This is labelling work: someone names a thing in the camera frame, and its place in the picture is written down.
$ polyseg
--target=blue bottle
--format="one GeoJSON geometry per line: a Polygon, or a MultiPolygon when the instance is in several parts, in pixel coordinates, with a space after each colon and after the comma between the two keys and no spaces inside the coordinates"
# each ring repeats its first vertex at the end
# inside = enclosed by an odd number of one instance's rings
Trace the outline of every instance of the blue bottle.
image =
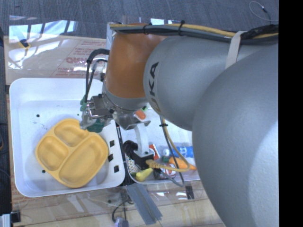
{"type": "MultiPolygon", "coordinates": [[[[176,148],[181,153],[182,156],[191,157],[191,158],[194,157],[194,151],[193,151],[192,146],[177,146],[176,148]]],[[[172,149],[172,152],[173,152],[174,156],[179,157],[179,155],[177,154],[177,152],[174,149],[172,149]]],[[[163,155],[166,157],[172,156],[170,153],[170,150],[168,148],[163,150],[163,155]]]]}

